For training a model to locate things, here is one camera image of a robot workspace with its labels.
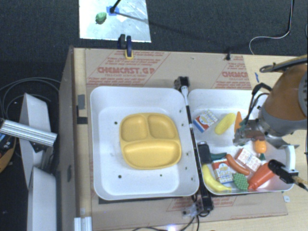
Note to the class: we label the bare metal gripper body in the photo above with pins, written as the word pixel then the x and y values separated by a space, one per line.
pixel 256 132

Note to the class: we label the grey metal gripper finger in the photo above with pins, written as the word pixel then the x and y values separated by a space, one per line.
pixel 247 138
pixel 237 138

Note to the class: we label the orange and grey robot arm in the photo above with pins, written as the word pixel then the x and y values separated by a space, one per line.
pixel 286 97

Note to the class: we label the small orange fruit green stem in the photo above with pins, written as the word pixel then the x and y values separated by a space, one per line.
pixel 260 147

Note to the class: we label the white plastic tray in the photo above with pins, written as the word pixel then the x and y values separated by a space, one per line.
pixel 222 143
pixel 108 153

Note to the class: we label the orange carrot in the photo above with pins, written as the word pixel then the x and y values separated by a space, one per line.
pixel 238 120

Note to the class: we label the yellow corn cob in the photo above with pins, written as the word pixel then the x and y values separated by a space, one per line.
pixel 225 123

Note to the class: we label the orange and white carton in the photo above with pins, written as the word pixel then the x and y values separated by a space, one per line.
pixel 249 159

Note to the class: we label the red sausage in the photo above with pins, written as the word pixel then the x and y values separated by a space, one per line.
pixel 237 165

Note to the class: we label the dark green cucumber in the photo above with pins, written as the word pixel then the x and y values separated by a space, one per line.
pixel 217 156

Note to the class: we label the black can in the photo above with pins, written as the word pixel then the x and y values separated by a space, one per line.
pixel 204 151

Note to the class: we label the red and white carton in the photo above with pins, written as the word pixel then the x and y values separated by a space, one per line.
pixel 204 121
pixel 222 171

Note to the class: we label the orange sauce bottle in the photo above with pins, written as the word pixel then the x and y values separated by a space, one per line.
pixel 261 177

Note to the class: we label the green textured leaf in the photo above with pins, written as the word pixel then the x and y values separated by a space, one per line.
pixel 240 181

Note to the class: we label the yellow banana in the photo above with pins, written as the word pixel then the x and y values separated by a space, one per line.
pixel 213 180

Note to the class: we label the thin black and white rod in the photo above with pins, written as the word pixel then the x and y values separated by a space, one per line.
pixel 190 119

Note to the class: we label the yellow divided plate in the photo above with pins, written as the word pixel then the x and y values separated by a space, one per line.
pixel 149 141

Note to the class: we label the brown cardboard board red print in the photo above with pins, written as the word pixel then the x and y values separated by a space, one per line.
pixel 154 66

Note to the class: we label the green toy vegetable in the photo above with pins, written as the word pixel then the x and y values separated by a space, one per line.
pixel 101 17

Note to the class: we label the black cylinder on white bracket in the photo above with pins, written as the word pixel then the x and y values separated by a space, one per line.
pixel 280 168

